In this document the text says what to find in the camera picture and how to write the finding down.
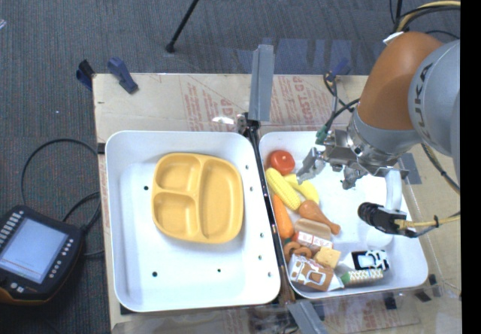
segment gray metal bracket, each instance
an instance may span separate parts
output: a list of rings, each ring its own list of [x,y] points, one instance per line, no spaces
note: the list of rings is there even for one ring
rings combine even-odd
[[[324,323],[316,313],[313,304],[308,300],[301,300],[287,305],[302,334],[328,334]]]
[[[274,47],[261,44],[253,54],[250,82],[249,119],[269,121],[271,118],[272,80],[274,79]]]

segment small box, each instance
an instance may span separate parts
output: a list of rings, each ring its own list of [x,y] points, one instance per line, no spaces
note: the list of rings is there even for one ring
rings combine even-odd
[[[294,234],[292,237],[293,241],[300,243],[301,246],[306,246],[310,248],[310,250],[315,254],[317,251],[321,249],[321,247],[329,247],[332,248],[333,244],[331,241],[328,241],[324,238],[320,238],[319,236],[312,235],[308,232],[299,231]]]
[[[294,254],[289,261],[288,276],[292,282],[326,291],[334,276],[334,270],[315,260]]]

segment toy chicken leg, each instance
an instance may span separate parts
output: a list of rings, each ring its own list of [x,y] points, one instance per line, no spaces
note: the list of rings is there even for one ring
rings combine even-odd
[[[332,223],[319,208],[318,204],[313,200],[304,200],[298,209],[299,214],[306,219],[315,220],[316,222],[324,223],[329,226],[331,232],[337,235],[340,231],[340,225]]]

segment blue clamp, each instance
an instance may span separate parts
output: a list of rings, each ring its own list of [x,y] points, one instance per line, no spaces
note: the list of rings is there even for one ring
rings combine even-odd
[[[108,70],[120,77],[120,85],[128,93],[133,93],[138,89],[138,85],[132,79],[126,64],[119,57],[112,57],[107,63]]]
[[[83,60],[78,65],[77,80],[79,80],[89,90],[92,90],[92,77],[94,74],[95,72],[87,60]]]
[[[349,60],[346,57],[343,57],[339,64],[337,64],[332,71],[329,71],[326,75],[326,80],[332,83],[332,81],[336,78],[336,76],[341,74],[347,74],[351,67],[348,65]]]

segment tripod leg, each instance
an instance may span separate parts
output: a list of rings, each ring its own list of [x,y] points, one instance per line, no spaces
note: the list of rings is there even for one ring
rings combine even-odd
[[[187,20],[189,19],[190,15],[195,9],[195,6],[197,5],[198,0],[193,0],[191,5],[189,6],[189,9],[186,12],[186,15],[183,17],[182,22],[180,23],[179,27],[174,33],[174,37],[172,37],[171,42],[167,44],[165,47],[165,50],[167,50],[169,53],[174,52],[174,44],[175,41],[177,41],[177,38],[179,37],[180,33],[182,32],[183,27],[187,24]]]

